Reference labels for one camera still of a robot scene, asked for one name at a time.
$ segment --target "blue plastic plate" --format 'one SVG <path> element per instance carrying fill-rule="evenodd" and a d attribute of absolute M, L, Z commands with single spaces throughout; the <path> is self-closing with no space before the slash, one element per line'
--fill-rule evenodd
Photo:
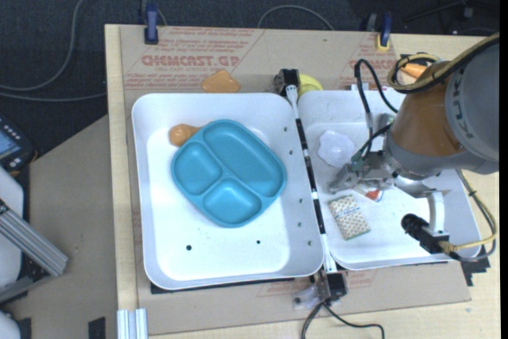
<path fill-rule="evenodd" d="M 260 216 L 286 186 L 286 169 L 268 146 L 236 121 L 213 121 L 174 155 L 176 186 L 224 227 Z"/>

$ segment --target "black wire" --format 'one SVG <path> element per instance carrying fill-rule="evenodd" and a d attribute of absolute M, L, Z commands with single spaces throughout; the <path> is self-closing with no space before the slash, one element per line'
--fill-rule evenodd
<path fill-rule="evenodd" d="M 388 106 L 388 108 L 390 108 L 390 110 L 392 110 L 395 113 L 398 113 L 398 110 L 394 108 L 394 106 L 388 101 L 386 95 L 384 94 L 383 86 L 381 85 L 381 82 L 379 81 L 379 78 L 378 78 L 377 74 L 375 73 L 374 68 L 369 64 L 369 62 L 361 59 L 361 60 L 358 60 L 356 62 L 356 64 L 358 66 L 361 66 L 361 64 L 364 64 L 368 68 L 368 70 L 371 72 L 372 78 L 374 79 L 375 85 L 378 88 L 379 95 L 381 96 L 381 99 L 383 100 L 383 102 L 385 102 L 385 104 Z"/>
<path fill-rule="evenodd" d="M 68 103 L 68 102 L 82 102 L 89 101 L 91 99 L 98 99 L 106 96 L 106 92 L 102 92 L 100 94 L 89 94 L 84 96 L 70 96 L 68 98 L 40 98 L 37 96 L 26 96 L 20 94 L 6 94 L 5 92 L 0 92 L 0 98 L 12 98 L 18 99 L 22 101 L 29 102 L 54 102 L 54 103 Z"/>
<path fill-rule="evenodd" d="M 9 92 L 31 92 L 31 91 L 38 91 L 39 89 L 42 89 L 48 85 L 51 85 L 54 83 L 63 73 L 66 71 L 67 67 L 70 65 L 71 58 L 74 54 L 75 50 L 75 44 L 77 41 L 77 24 L 78 24 L 78 16 L 79 16 L 79 9 L 81 8 L 82 4 L 86 0 L 79 0 L 78 3 L 76 3 L 74 10 L 72 12 L 72 21 L 71 21 L 71 40 L 69 44 L 69 49 L 67 50 L 67 56 L 65 57 L 65 61 L 63 62 L 62 66 L 58 71 L 52 75 L 51 78 L 45 80 L 42 83 L 38 83 L 37 85 L 32 85 L 30 87 L 12 87 L 10 85 L 4 85 L 0 83 L 0 90 L 9 91 Z M 164 25 L 167 25 L 166 17 L 157 10 L 158 15 L 161 17 L 162 21 L 164 22 Z M 9 94 L 2 94 L 2 96 L 6 98 L 12 97 Z"/>
<path fill-rule="evenodd" d="M 365 157 L 369 152 L 371 152 L 372 148 L 372 117 L 371 117 L 371 108 L 368 105 L 367 98 L 365 97 L 364 92 L 364 85 L 362 84 L 362 75 L 360 72 L 360 65 L 361 61 L 357 62 L 355 64 L 355 77 L 356 77 L 356 87 L 358 88 L 358 93 L 360 94 L 360 99 L 362 100 L 362 104 L 364 105 L 365 115 L 368 120 L 367 126 L 368 126 L 368 143 L 367 143 L 367 150 L 363 154 L 363 157 Z"/>
<path fill-rule="evenodd" d="M 305 322 L 303 322 L 302 334 L 300 335 L 300 339 L 305 339 L 305 334 L 309 329 L 310 323 L 314 320 L 314 318 L 316 317 L 322 306 L 323 306 L 322 302 L 318 303 L 316 307 L 312 310 L 312 312 L 309 314 Z"/>
<path fill-rule="evenodd" d="M 394 69 L 394 74 L 391 76 L 391 79 L 395 82 L 395 83 L 398 83 L 400 84 L 400 82 L 398 81 L 398 72 L 400 71 L 401 68 L 405 67 L 410 61 L 407 60 L 407 62 L 405 64 L 401 64 L 401 62 L 403 60 L 405 60 L 407 57 L 404 57 L 404 58 L 401 58 L 399 61 L 397 61 L 396 65 L 395 65 L 395 69 Z M 427 58 L 427 57 L 419 57 L 418 58 L 418 61 L 425 61 L 427 63 L 435 63 L 436 60 L 433 60 L 431 58 Z"/>
<path fill-rule="evenodd" d="M 334 316 L 336 319 L 338 319 L 339 321 L 341 321 L 342 323 L 344 323 L 347 326 L 351 326 L 352 328 L 379 328 L 379 329 L 381 329 L 381 338 L 384 339 L 384 328 L 380 324 L 369 323 L 367 325 L 357 325 L 355 323 L 347 322 L 343 318 L 341 318 L 339 315 L 335 314 L 335 312 L 333 312 L 332 309 L 328 305 L 326 305 L 326 304 L 323 304 L 323 305 L 328 310 L 328 312 L 331 313 L 332 316 Z"/>
<path fill-rule="evenodd" d="M 381 128 L 381 129 L 379 129 L 377 132 L 375 132 L 374 134 L 372 134 L 372 137 L 371 137 L 369 140 L 367 140 L 367 141 L 365 142 L 365 144 L 364 144 L 364 145 L 360 148 L 360 151 L 365 150 L 365 148 L 369 145 L 369 143 L 371 144 L 371 143 L 372 143 L 372 141 L 373 141 L 375 138 L 377 138 L 377 137 L 381 136 L 382 134 L 386 133 L 390 127 L 391 127 L 391 123 L 390 123 L 389 125 L 386 125 L 386 126 L 382 127 L 382 128 Z"/>
<path fill-rule="evenodd" d="M 322 306 L 324 306 L 327 309 L 327 311 L 330 312 L 331 315 L 334 316 L 336 319 L 338 319 L 339 321 L 341 321 L 342 323 L 344 323 L 347 326 L 351 326 L 352 328 L 379 328 L 379 329 L 381 329 L 381 338 L 384 339 L 384 328 L 380 324 L 370 323 L 367 325 L 358 325 L 355 323 L 345 321 L 339 315 L 335 314 L 335 312 L 333 312 L 332 309 L 325 302 L 321 302 L 321 303 L 317 304 L 316 307 L 312 310 L 312 312 L 310 312 L 309 316 L 303 323 L 302 334 L 300 335 L 300 339 L 305 339 L 305 335 L 306 335 L 307 330 L 309 329 L 310 323 L 314 320 L 314 318 L 316 317 L 316 315 L 318 314 L 318 312 L 320 311 Z"/>
<path fill-rule="evenodd" d="M 491 249 L 488 252 L 485 252 L 484 254 L 479 254 L 478 256 L 475 257 L 462 257 L 460 254 L 457 254 L 456 252 L 451 252 L 449 256 L 461 263 L 475 263 L 476 261 L 485 260 L 486 258 L 488 258 L 493 252 L 495 252 L 495 248 L 496 242 L 495 240 L 493 240 Z"/>

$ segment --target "white container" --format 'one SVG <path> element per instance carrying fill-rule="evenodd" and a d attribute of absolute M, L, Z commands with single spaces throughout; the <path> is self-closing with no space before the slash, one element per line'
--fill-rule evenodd
<path fill-rule="evenodd" d="M 367 91 L 375 119 L 390 112 L 377 91 Z M 399 106 L 403 95 L 388 92 Z M 361 270 L 404 264 L 447 261 L 431 255 L 404 233 L 400 222 L 408 213 L 428 219 L 429 205 L 391 188 L 380 202 L 353 190 L 370 231 L 346 241 L 327 202 L 339 194 L 328 183 L 339 169 L 318 154 L 319 137 L 327 130 L 349 137 L 356 148 L 368 138 L 365 114 L 355 91 L 305 93 L 298 108 L 317 181 L 332 258 L 342 267 Z M 285 279 L 314 274 L 324 260 L 318 221 L 310 190 L 294 113 L 278 95 L 262 94 L 147 94 L 133 107 L 133 131 L 140 188 L 144 267 L 149 279 L 166 290 L 229 283 Z M 179 191 L 170 166 L 177 147 L 168 139 L 171 127 L 204 126 L 211 121 L 238 121 L 256 134 L 281 159 L 287 186 L 257 219 L 239 228 L 214 224 Z M 382 147 L 382 137 L 372 150 Z M 425 181 L 444 191 L 445 228 L 452 242 L 477 241 L 479 232 L 464 189 L 454 171 Z M 460 254 L 474 256 L 476 248 Z"/>
<path fill-rule="evenodd" d="M 240 228 L 214 224 L 177 188 L 170 173 L 179 124 L 238 121 L 283 162 L 287 187 Z M 144 267 L 167 290 L 311 275 L 323 249 L 298 130 L 287 101 L 274 94 L 148 94 L 133 107 Z"/>
<path fill-rule="evenodd" d="M 382 114 L 393 113 L 379 97 L 378 91 L 366 91 L 374 122 Z M 403 94 L 386 92 L 387 99 L 400 106 Z M 396 187 L 384 192 L 379 202 L 374 202 L 354 190 L 330 194 L 328 184 L 339 171 L 318 156 L 319 137 L 332 130 L 349 137 L 356 150 L 368 139 L 365 112 L 357 91 L 315 91 L 305 93 L 298 101 L 298 109 L 309 146 L 310 159 L 317 183 L 321 212 L 329 239 L 333 259 L 342 267 L 352 270 L 379 268 L 404 264 L 422 264 L 447 261 L 444 254 L 431 255 L 401 227 L 404 215 L 412 213 L 429 219 L 429 204 L 424 198 L 415 199 Z M 372 151 L 383 147 L 378 137 Z M 454 171 L 443 171 L 439 177 L 430 177 L 425 185 L 444 191 L 445 229 L 454 244 L 479 240 L 479 231 L 468 198 L 459 177 Z M 327 202 L 341 195 L 352 194 L 361 208 L 371 230 L 362 236 L 346 241 L 340 233 Z M 477 248 L 461 251 L 462 256 L 474 256 Z"/>
<path fill-rule="evenodd" d="M 17 323 L 0 311 L 0 334 L 2 339 L 20 339 L 21 332 Z"/>

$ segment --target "metal bracket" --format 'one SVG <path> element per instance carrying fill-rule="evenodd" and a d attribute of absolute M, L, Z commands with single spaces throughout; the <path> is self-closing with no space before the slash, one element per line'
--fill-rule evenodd
<path fill-rule="evenodd" d="M 294 310 L 312 310 L 317 304 L 330 298 L 330 288 L 326 278 L 318 278 L 310 287 L 291 296 Z"/>
<path fill-rule="evenodd" d="M 46 281 L 49 277 L 58 277 L 64 273 L 68 258 L 10 210 L 1 199 L 0 234 L 5 236 L 44 271 L 44 276 L 40 275 L 41 278 L 34 279 L 32 276 L 27 275 L 5 287 L 0 291 L 0 303 L 38 285 L 41 281 Z"/>
<path fill-rule="evenodd" d="M 145 308 L 117 312 L 118 339 L 148 339 L 148 315 Z"/>

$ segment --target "orange object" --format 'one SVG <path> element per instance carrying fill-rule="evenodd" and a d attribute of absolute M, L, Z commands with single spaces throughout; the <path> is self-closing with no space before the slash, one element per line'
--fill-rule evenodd
<path fill-rule="evenodd" d="M 182 147 L 183 143 L 189 140 L 201 127 L 191 125 L 176 125 L 169 130 L 169 141 L 171 144 Z"/>
<path fill-rule="evenodd" d="M 419 78 L 424 70 L 427 69 L 426 65 L 420 64 L 412 64 L 408 63 L 400 68 L 402 72 L 405 72 L 407 75 L 411 75 L 414 78 Z"/>
<path fill-rule="evenodd" d="M 204 79 L 201 88 L 209 94 L 234 94 L 240 90 L 241 85 L 229 72 L 221 69 Z"/>

